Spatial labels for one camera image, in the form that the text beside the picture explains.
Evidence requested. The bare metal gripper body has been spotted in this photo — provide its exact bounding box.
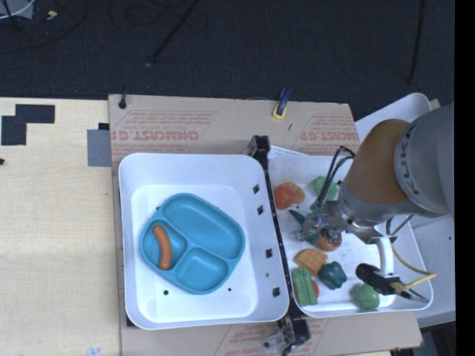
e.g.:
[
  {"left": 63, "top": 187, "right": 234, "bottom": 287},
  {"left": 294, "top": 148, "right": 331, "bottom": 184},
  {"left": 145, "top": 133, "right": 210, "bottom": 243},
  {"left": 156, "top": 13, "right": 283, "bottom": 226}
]
[{"left": 301, "top": 200, "right": 384, "bottom": 245}]

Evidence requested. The brown doughnut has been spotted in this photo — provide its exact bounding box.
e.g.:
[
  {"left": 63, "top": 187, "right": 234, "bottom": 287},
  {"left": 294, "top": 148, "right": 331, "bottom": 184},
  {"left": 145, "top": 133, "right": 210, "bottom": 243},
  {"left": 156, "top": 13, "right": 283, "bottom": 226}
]
[{"left": 315, "top": 227, "right": 343, "bottom": 252}]

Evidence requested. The dark green toy vegetable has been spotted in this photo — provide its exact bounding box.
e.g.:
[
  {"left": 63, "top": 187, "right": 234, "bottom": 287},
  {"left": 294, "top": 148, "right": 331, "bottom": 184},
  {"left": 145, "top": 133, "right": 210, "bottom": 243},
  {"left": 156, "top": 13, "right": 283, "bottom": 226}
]
[{"left": 289, "top": 209, "right": 318, "bottom": 246}]

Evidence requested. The thin black rod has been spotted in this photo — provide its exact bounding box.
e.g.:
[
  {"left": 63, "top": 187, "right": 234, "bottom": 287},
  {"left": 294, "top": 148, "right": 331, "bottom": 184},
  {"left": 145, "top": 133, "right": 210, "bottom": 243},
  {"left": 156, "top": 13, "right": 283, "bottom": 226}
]
[{"left": 259, "top": 150, "right": 304, "bottom": 333}]

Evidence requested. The orange toy waffle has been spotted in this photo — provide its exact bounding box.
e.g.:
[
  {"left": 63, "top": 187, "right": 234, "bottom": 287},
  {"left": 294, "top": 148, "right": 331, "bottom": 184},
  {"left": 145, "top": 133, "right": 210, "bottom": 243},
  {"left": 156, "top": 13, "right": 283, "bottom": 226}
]
[{"left": 293, "top": 248, "right": 329, "bottom": 277}]

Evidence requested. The green toy broccoli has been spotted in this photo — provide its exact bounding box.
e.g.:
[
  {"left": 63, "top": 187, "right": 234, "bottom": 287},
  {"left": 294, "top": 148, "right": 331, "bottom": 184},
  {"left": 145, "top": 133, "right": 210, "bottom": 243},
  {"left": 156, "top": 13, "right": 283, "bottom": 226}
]
[{"left": 313, "top": 176, "right": 339, "bottom": 202}]

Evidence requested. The white plastic tray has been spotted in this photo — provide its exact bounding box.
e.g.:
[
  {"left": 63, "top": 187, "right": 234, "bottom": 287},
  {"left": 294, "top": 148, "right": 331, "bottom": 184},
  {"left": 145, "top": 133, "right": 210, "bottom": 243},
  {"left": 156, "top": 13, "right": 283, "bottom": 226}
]
[
  {"left": 266, "top": 149, "right": 434, "bottom": 319},
  {"left": 117, "top": 152, "right": 290, "bottom": 330}
]

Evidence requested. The red and orange toy tomato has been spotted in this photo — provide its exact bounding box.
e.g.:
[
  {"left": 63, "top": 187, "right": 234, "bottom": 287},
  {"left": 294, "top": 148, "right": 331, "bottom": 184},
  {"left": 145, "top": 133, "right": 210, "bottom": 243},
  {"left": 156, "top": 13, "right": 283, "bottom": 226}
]
[{"left": 273, "top": 182, "right": 306, "bottom": 211}]

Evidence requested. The dark green toy pepper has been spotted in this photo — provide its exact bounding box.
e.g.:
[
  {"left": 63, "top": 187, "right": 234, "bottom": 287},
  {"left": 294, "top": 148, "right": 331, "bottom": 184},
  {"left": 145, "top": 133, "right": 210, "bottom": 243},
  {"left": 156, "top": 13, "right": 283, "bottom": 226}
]
[{"left": 318, "top": 260, "right": 348, "bottom": 291}]

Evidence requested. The green toy asparagus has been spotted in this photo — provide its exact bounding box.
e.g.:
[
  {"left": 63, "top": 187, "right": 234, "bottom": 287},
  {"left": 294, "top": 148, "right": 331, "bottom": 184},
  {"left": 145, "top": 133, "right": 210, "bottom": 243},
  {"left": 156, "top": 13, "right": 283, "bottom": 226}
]
[{"left": 290, "top": 266, "right": 319, "bottom": 307}]

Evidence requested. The light green toy apple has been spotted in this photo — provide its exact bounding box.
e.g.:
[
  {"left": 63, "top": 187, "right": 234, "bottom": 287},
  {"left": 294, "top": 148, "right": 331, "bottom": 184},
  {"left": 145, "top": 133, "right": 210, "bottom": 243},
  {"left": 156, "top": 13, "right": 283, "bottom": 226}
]
[{"left": 352, "top": 283, "right": 381, "bottom": 310}]

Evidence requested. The white paper sheet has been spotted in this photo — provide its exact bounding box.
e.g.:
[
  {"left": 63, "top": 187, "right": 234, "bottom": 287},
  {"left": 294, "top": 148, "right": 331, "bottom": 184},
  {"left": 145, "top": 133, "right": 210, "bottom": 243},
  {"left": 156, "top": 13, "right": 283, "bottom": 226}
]
[{"left": 269, "top": 145, "right": 309, "bottom": 159}]

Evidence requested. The blue divided plate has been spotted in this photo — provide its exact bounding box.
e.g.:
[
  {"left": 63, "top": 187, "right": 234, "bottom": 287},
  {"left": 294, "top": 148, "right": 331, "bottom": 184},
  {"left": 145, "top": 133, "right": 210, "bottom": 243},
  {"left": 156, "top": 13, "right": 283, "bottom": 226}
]
[{"left": 140, "top": 192, "right": 246, "bottom": 296}]

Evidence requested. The brown cardboard board red print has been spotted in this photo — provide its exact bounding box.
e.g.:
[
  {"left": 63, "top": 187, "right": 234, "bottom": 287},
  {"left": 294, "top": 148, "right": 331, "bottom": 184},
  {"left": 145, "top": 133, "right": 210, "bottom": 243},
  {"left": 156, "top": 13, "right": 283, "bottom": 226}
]
[{"left": 107, "top": 93, "right": 425, "bottom": 356}]

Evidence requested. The orange sausage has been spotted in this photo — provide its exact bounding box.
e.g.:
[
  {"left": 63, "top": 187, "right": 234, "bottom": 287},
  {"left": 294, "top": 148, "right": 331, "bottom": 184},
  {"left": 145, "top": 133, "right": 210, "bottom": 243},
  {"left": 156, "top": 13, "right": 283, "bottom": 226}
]
[{"left": 152, "top": 225, "right": 173, "bottom": 271}]

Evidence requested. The black block with thin wires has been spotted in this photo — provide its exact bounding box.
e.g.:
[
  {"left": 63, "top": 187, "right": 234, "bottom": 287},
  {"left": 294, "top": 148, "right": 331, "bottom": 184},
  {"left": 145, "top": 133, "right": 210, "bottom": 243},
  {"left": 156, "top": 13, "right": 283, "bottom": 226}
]
[
  {"left": 278, "top": 316, "right": 311, "bottom": 348},
  {"left": 247, "top": 135, "right": 272, "bottom": 159}
]

